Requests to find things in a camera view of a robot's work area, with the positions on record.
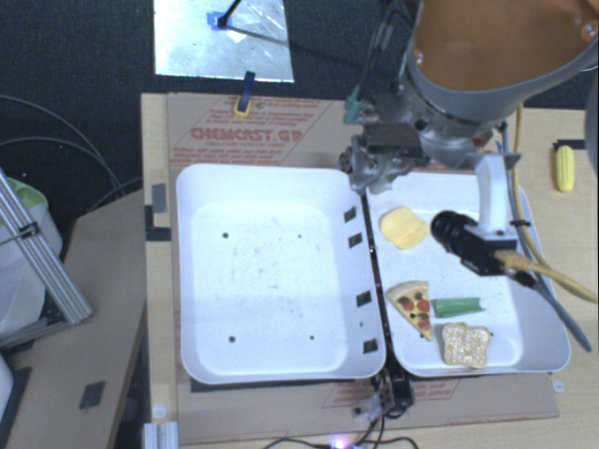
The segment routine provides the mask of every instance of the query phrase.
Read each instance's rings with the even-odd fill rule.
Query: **cardboard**
[[[177,221],[174,182],[201,162],[335,167],[359,126],[343,125],[343,102],[254,98],[247,119],[233,116],[234,96],[170,94],[168,160],[175,309],[177,417],[181,444],[360,432],[355,408],[369,381],[212,387],[192,384],[180,357]],[[415,404],[391,428],[549,418],[558,415],[543,373],[423,380]]]

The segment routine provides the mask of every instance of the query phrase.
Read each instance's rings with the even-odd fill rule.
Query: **yellow corn cob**
[[[555,152],[555,169],[557,172],[558,190],[572,191],[574,188],[574,152],[563,145]]]

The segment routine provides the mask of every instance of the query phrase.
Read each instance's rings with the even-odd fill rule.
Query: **tray with toy food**
[[[387,359],[385,316],[417,376],[568,361],[544,300],[475,275],[428,235],[441,210],[476,218],[472,175],[412,173],[360,198],[332,169],[204,164],[181,173],[176,200],[182,361],[200,382],[368,378]]]

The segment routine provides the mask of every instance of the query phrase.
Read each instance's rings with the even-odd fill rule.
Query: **white plastic container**
[[[44,204],[29,210],[33,221],[58,254],[63,241]],[[8,228],[0,226],[0,241],[10,238]],[[25,258],[16,241],[0,245],[0,337],[34,323],[44,305],[46,288]]]
[[[195,165],[179,176],[176,192],[182,358],[193,378],[206,384],[355,379],[382,368],[386,345],[366,225],[345,174]],[[427,222],[441,210],[476,218],[475,176],[412,173],[368,198],[384,291],[426,280],[430,298],[481,297],[485,308],[446,320],[432,314],[429,342],[386,303],[394,352],[407,370],[439,377],[567,364],[563,324],[535,292],[507,278],[474,275],[432,236],[402,252],[379,232],[379,218],[399,206]],[[457,320],[493,332],[485,368],[443,362],[440,330]]]

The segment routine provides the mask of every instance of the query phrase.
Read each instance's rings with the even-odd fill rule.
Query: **blue clip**
[[[223,13],[222,11],[209,11],[206,14],[206,20],[208,21],[208,25],[211,27],[212,30],[226,30],[226,28],[221,28],[218,26],[218,19],[220,17],[222,17],[223,15],[225,15],[225,13]],[[233,22],[233,17],[229,17],[228,21],[226,22],[227,25],[230,25]]]
[[[255,79],[256,73],[254,73],[253,71],[245,72],[241,96],[235,102],[235,109],[233,111],[237,116],[246,117],[250,112],[250,108],[252,107],[252,102],[250,101],[250,93],[252,92],[252,87],[254,86]]]

